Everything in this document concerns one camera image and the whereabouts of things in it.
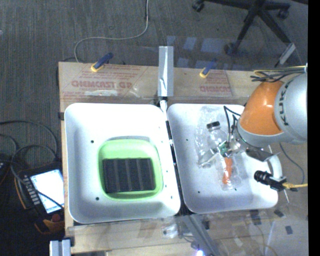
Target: black cable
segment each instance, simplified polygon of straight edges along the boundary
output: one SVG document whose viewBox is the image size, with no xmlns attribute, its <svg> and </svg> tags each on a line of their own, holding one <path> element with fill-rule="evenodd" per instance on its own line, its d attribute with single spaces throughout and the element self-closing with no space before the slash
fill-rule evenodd
<svg viewBox="0 0 320 256">
<path fill-rule="evenodd" d="M 42 123 L 35 122 L 35 121 L 28 121 L 28 120 L 8 120 L 8 121 L 1 121 L 1 122 L 0 122 L 0 126 L 1 126 L 1 125 L 14 124 L 14 123 L 32 124 L 32 125 L 36 125 L 36 126 L 42 127 L 42 128 L 44 128 L 45 130 L 47 130 L 47 131 L 50 133 L 50 135 L 52 136 L 52 138 L 53 138 L 54 147 L 55 147 L 54 154 L 57 156 L 57 154 L 58 154 L 58 140 L 57 140 L 55 134 L 52 132 L 52 130 L 51 130 L 49 127 L 45 126 L 45 125 L 42 124 Z"/>
<path fill-rule="evenodd" d="M 189 242 L 189 243 L 192 243 L 192 242 L 195 241 L 195 240 L 189 240 L 189 239 L 187 239 L 185 235 L 182 235 L 182 238 L 183 238 L 184 240 L 186 240 L 187 242 Z"/>
<path fill-rule="evenodd" d="M 289 159 L 289 161 L 291 163 L 293 163 L 295 166 L 297 166 L 299 168 L 299 170 L 301 171 L 301 174 L 302 174 L 302 181 L 301 181 L 301 184 L 304 184 L 305 183 L 305 171 L 302 169 L 302 167 L 300 165 L 298 165 L 295 161 L 293 161 L 289 156 L 288 154 L 286 153 L 285 149 L 283 148 L 282 144 L 279 143 L 280 145 L 280 148 L 282 150 L 282 152 L 284 153 L 284 155 Z"/>
<path fill-rule="evenodd" d="M 289 69 L 286 71 L 281 71 L 278 73 L 274 73 L 274 74 L 266 74 L 265 72 L 262 71 L 258 71 L 258 73 L 262 74 L 263 76 L 254 76 L 251 75 L 250 77 L 253 78 L 252 82 L 269 82 L 269 83 L 274 83 L 276 81 L 281 80 L 282 78 L 289 76 L 289 75 L 293 75 L 293 74 L 300 74 L 300 73 L 304 73 L 304 70 L 300 69 Z"/>
<path fill-rule="evenodd" d="M 236 116 L 234 114 L 232 115 L 232 118 L 233 118 L 233 124 L 232 124 L 231 134 L 234 133 L 234 130 L 236 128 L 236 122 L 238 121 L 238 119 L 236 118 Z"/>
<path fill-rule="evenodd" d="M 57 158 L 57 155 L 56 155 L 56 153 L 53 151 L 52 148 L 50 148 L 50 147 L 48 147 L 48 146 L 46 146 L 46 145 L 40 145 L 40 144 L 32 144 L 32 145 L 27 145 L 27 146 L 21 147 L 21 148 L 19 148 L 19 149 L 14 153 L 13 157 L 15 157 L 19 152 L 21 152 L 21 151 L 23 151 L 23 150 L 25 150 L 25 149 L 28 150 L 28 149 L 31 149 L 31 148 L 43 148 L 43 149 L 48 150 L 48 151 L 52 154 L 52 156 L 53 156 L 53 160 L 52 160 L 52 161 L 54 161 L 54 160 Z"/>
<path fill-rule="evenodd" d="M 8 164 L 15 164 L 15 165 L 20 166 L 21 168 L 23 168 L 23 166 L 20 163 L 12 161 L 12 160 L 0 159 L 0 162 L 5 162 L 5 163 L 8 163 Z"/>
<path fill-rule="evenodd" d="M 225 113 L 225 117 L 226 117 L 226 122 L 227 122 L 227 125 L 228 125 L 227 143 L 229 143 L 230 142 L 231 128 L 230 128 L 230 120 L 229 120 L 229 116 L 228 116 L 228 112 L 227 112 L 228 108 L 226 106 L 223 106 L 223 109 L 224 109 L 224 113 Z"/>
<path fill-rule="evenodd" d="M 237 115 L 237 116 L 241 116 L 241 114 L 239 114 L 239 113 L 237 113 L 237 112 L 234 112 L 234 111 L 232 111 L 230 108 L 228 108 L 228 107 L 226 107 L 226 106 L 223 106 L 226 110 L 228 110 L 229 112 L 231 112 L 232 114 L 235 114 L 235 115 Z"/>
<path fill-rule="evenodd" d="M 4 177 L 2 180 L 0 180 L 0 215 L 2 214 L 3 210 L 5 209 L 5 206 L 9 203 L 10 201 L 10 187 L 9 183 L 6 180 L 8 171 L 6 171 Z"/>
<path fill-rule="evenodd" d="M 4 137 L 4 138 L 8 138 L 12 142 L 12 144 L 14 146 L 14 152 L 16 152 L 18 150 L 18 143 L 15 141 L 15 139 L 13 137 L 6 135 L 6 134 L 3 134 L 3 133 L 0 133 L 0 136 Z"/>
</svg>

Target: plastic bottle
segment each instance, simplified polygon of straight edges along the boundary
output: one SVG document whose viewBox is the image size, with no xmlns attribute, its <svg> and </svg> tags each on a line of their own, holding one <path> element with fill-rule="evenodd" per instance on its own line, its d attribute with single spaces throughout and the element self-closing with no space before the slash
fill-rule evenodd
<svg viewBox="0 0 320 256">
<path fill-rule="evenodd" d="M 221 130 L 220 122 L 215 121 L 208 123 L 206 128 L 209 131 L 209 135 L 207 137 L 207 144 L 210 148 L 217 148 L 221 143 L 227 140 L 227 134 Z"/>
<path fill-rule="evenodd" d="M 208 129 L 207 124 L 218 119 L 218 109 L 213 106 L 204 105 L 197 113 L 198 119 L 194 130 L 195 150 L 198 159 L 209 149 L 207 143 Z"/>
<path fill-rule="evenodd" d="M 208 129 L 208 150 L 199 158 L 198 165 L 202 168 L 210 168 L 216 155 L 220 155 L 218 146 L 227 140 L 227 134 L 221 130 L 220 122 L 215 121 L 206 125 Z"/>
</svg>

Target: white cable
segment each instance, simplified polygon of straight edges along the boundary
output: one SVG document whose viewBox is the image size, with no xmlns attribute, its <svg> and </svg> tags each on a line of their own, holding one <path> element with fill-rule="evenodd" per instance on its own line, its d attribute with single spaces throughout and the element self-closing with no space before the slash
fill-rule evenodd
<svg viewBox="0 0 320 256">
<path fill-rule="evenodd" d="M 104 40 L 129 40 L 129 39 L 135 39 L 138 38 L 140 36 L 142 36 L 148 29 L 148 21 L 149 21 L 149 15 L 148 15 L 148 3 L 149 0 L 146 0 L 146 4 L 145 4 L 145 19 L 146 19 L 146 23 L 145 23 L 145 29 L 144 31 L 142 31 L 140 34 L 135 35 L 135 36 L 131 36 L 131 37 L 123 37 L 123 38 L 113 38 L 113 37 L 103 37 L 103 36 L 92 36 L 92 37 L 87 37 L 84 39 L 81 39 L 80 41 L 78 41 L 75 46 L 74 46 L 74 58 L 76 60 L 77 63 L 79 63 L 79 60 L 77 58 L 77 47 L 80 43 L 82 43 L 83 41 L 89 40 L 89 39 L 104 39 Z"/>
</svg>

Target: wooden table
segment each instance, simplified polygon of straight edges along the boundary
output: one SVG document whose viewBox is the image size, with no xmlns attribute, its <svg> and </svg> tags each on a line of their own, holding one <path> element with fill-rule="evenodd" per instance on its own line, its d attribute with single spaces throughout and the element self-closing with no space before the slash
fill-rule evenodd
<svg viewBox="0 0 320 256">
<path fill-rule="evenodd" d="M 90 70 L 90 64 L 60 62 L 59 89 L 60 112 L 72 103 L 135 103 L 148 104 L 157 99 L 158 67 L 106 65 L 98 73 Z M 172 102 L 244 104 L 259 85 L 251 82 L 250 71 L 212 70 L 207 78 L 199 76 L 200 69 L 174 68 L 174 100 Z M 65 123 L 61 120 L 62 162 L 65 190 L 65 233 L 72 237 L 71 253 L 109 251 L 108 255 L 158 255 L 170 251 L 170 255 L 194 255 L 190 243 L 179 237 L 168 238 L 164 227 L 172 219 L 132 220 L 91 225 L 75 225 L 68 211 L 68 168 Z M 227 213 L 221 223 L 246 227 L 239 213 Z M 270 227 L 266 221 L 264 227 Z M 216 238 L 230 239 L 227 230 L 211 228 Z"/>
</svg>

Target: gray carpet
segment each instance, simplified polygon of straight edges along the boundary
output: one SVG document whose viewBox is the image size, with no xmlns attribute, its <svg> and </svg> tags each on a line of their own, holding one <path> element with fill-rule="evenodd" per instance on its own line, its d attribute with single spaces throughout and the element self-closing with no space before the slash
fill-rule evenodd
<svg viewBox="0 0 320 256">
<path fill-rule="evenodd" d="M 308 61 L 308 5 L 290 3 L 287 19 L 272 16 L 296 45 L 285 65 Z M 2 0 L 0 1 L 0 122 L 28 120 L 48 126 L 60 141 L 59 61 L 74 62 L 74 47 L 88 37 L 128 38 L 146 27 L 145 0 Z M 223 47 L 240 32 L 247 12 L 206 3 L 201 12 L 192 0 L 150 0 L 146 32 L 127 40 L 88 39 L 77 47 L 81 62 L 92 63 L 108 52 L 112 64 L 158 65 L 158 46 L 174 46 L 176 67 L 201 68 L 216 58 L 217 69 L 272 68 L 286 46 L 259 19 L 254 20 L 238 53 L 229 56 Z M 0 134 L 11 136 L 18 146 L 54 147 L 51 135 L 30 123 L 0 125 Z M 0 136 L 0 153 L 12 155 L 8 137 Z M 23 157 L 36 167 L 52 160 L 43 148 L 30 148 Z M 26 221 L 18 202 L 13 177 L 0 185 L 1 255 L 47 255 L 48 241 Z"/>
</svg>

